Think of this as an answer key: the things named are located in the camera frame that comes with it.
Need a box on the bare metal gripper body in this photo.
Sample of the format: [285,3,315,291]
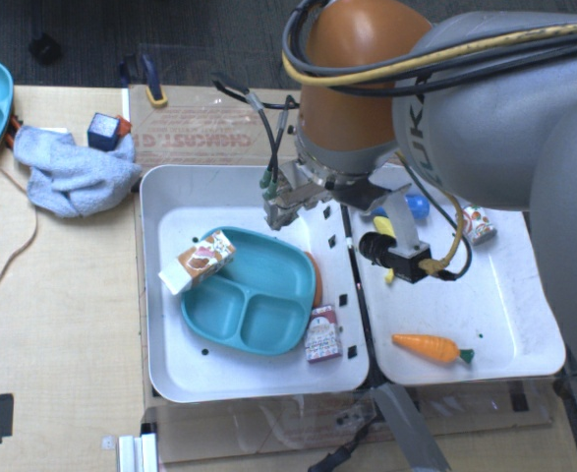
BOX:
[271,157,412,214]

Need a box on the brown round toy food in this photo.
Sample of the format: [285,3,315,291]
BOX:
[304,251,324,310]

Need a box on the teal divided plate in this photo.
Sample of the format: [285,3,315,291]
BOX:
[179,225,317,357]

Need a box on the yellow banana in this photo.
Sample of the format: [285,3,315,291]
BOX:
[372,215,398,285]

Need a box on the orange and white carton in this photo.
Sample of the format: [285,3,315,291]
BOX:
[157,229,238,297]

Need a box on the brown cardboard board, red print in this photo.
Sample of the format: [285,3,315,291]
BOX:
[128,84,553,464]

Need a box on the blue plastic egg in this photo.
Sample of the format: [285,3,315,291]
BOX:
[370,193,432,221]

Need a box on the pink and white carton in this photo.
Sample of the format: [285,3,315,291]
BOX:
[304,304,344,365]

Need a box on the white can with red print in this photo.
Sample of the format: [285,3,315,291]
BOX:
[460,205,498,247]

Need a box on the white plastic tray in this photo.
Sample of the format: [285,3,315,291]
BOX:
[139,163,371,405]
[340,164,568,388]

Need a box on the orange toy carrot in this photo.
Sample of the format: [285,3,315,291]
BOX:
[391,332,476,366]

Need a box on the blue cube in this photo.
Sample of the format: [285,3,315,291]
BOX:
[87,112,121,152]

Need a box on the pale blue cloth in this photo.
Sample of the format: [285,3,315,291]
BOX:
[12,125,144,219]

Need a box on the black cylinder on white bracket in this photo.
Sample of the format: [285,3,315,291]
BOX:
[358,184,434,285]

